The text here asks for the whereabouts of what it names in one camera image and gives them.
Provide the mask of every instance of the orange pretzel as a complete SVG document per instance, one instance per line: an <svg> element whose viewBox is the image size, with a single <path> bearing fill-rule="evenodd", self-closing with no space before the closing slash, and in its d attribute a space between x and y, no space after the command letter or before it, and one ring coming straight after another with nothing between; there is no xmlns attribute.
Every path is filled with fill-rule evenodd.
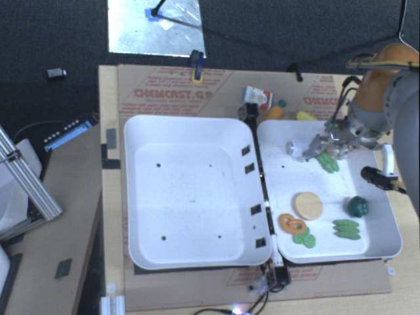
<svg viewBox="0 0 420 315"><path fill-rule="evenodd" d="M302 234L306 231L306 224L301 219L295 219L289 213L280 215L280 226L290 234Z"/></svg>

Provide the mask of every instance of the cardboard sheet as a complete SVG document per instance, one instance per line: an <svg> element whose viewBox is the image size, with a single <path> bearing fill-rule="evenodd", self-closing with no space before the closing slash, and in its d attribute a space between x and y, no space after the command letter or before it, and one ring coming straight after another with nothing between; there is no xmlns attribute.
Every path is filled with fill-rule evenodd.
<svg viewBox="0 0 420 315"><path fill-rule="evenodd" d="M261 270L250 266L154 272L133 264L127 248L125 122L137 114L236 117L248 85L272 92L274 104L284 99L284 119L294 119L298 110L304 110L325 120L335 109L336 86L343 80L336 75L304 74L304 81L299 83L294 73L204 69L203 83L196 85L191 82L191 73L190 68L118 67L127 311L250 303L259 296L249 292L248 285L261 277ZM259 120L264 116L261 111ZM271 295L271 301L391 292L387 270L380 260L293 266L289 271L291 284Z"/></svg>

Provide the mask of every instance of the round beige toy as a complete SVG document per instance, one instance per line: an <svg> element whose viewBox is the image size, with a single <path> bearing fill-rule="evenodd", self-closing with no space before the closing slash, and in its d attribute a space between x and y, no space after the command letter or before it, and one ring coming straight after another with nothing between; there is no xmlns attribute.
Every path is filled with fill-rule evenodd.
<svg viewBox="0 0 420 315"><path fill-rule="evenodd" d="M300 217L312 221L322 214L322 202L313 192L301 192L296 195L295 209Z"/></svg>

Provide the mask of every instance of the toy pea pod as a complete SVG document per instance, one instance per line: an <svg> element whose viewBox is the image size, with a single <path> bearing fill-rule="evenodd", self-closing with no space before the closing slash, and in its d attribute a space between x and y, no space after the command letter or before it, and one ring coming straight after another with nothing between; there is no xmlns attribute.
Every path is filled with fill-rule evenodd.
<svg viewBox="0 0 420 315"><path fill-rule="evenodd" d="M360 196L354 196L348 203L348 212L353 217L362 217L368 214L368 201Z"/></svg>

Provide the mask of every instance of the empty white tray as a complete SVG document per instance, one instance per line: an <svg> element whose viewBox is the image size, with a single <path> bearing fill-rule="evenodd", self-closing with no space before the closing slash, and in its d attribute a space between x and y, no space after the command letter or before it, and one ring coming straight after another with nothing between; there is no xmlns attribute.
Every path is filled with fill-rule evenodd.
<svg viewBox="0 0 420 315"><path fill-rule="evenodd" d="M323 121L270 120L261 123L258 138L261 147L268 198L273 212L278 248L288 260L304 264L325 261L348 261L393 257L402 247L401 235L387 193L367 183L360 171L365 166L377 168L374 153L360 148L347 159L338 161L338 173L329 174L316 159L298 161L286 153L286 144L293 139L311 141L316 134L324 135ZM323 213L316 220L305 221L316 237L312 249L297 245L282 230L278 217L294 211L293 202L299 192L313 192L323 203ZM347 203L354 196L368 201L369 213L363 218L351 217ZM333 221L352 219L359 223L360 240L334 235Z"/></svg>
<svg viewBox="0 0 420 315"><path fill-rule="evenodd" d="M271 253L253 137L236 119L125 125L129 252L146 269L256 265Z"/></svg>

